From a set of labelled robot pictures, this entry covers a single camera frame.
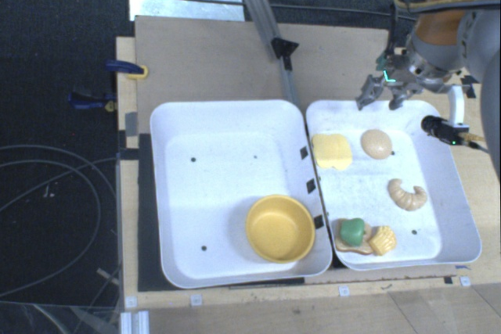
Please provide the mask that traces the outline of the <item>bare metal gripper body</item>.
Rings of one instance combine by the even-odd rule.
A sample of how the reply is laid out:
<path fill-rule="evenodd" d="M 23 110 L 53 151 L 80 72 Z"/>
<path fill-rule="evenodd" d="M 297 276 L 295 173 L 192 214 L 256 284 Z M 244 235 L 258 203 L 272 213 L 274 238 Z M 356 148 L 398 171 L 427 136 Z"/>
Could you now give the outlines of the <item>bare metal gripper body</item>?
<path fill-rule="evenodd" d="M 377 71 L 382 82 L 392 90 L 433 93 L 448 91 L 448 82 L 456 70 L 443 70 L 414 53 L 386 55 L 377 58 Z"/>

